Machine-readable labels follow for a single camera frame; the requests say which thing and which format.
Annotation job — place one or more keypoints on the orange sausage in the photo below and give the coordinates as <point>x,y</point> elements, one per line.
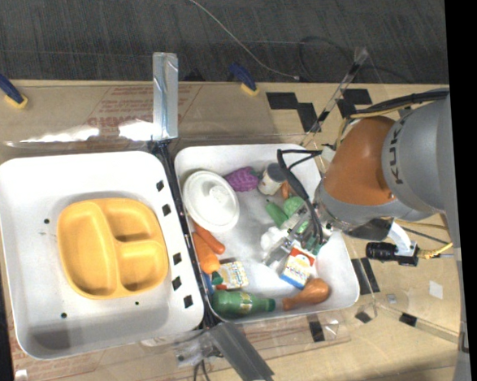
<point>211,239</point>

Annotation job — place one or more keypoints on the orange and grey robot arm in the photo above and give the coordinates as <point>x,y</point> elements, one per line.
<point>415,161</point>

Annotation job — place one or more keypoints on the orange carrot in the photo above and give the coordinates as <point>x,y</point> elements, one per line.
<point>205,253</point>

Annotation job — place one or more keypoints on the white lumpy toy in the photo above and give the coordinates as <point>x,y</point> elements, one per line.
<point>271,236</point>

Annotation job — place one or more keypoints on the white, red and blue carton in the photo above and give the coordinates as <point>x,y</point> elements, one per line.
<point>299,269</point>

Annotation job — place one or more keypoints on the white bowl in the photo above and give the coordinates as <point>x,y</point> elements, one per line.
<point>211,201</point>

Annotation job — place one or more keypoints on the small green bottle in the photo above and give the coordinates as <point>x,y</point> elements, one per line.
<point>276,213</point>

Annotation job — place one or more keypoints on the white plastic tray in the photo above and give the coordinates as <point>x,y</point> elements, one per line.
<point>31,249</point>
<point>334,276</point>

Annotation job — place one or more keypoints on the yellow carton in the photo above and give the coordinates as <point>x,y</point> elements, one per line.
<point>234,274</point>

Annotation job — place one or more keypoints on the brown cardboard board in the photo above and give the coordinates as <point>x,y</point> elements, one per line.
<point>232,104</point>

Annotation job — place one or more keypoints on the yellow divided plate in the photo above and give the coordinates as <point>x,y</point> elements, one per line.
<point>104,244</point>

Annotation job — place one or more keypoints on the large green bottle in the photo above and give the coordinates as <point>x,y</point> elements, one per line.
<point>238,303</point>

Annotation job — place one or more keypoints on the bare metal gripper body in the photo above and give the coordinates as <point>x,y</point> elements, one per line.
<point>308,227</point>

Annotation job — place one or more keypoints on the black cylinder on white bracket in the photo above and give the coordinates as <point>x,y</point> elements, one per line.
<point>383,251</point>

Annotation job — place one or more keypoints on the small white can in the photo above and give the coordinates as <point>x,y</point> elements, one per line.
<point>270,181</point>

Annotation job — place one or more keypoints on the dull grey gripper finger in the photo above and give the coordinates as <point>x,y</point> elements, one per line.
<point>292,243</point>
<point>275,254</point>

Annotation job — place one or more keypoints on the small orange toy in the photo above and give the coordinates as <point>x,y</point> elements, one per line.
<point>285,190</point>

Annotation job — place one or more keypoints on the brown chicken drumstick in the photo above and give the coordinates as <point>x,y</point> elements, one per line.
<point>311,292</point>

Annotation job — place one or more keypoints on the purple grapes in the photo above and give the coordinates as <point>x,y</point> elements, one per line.
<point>242,179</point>

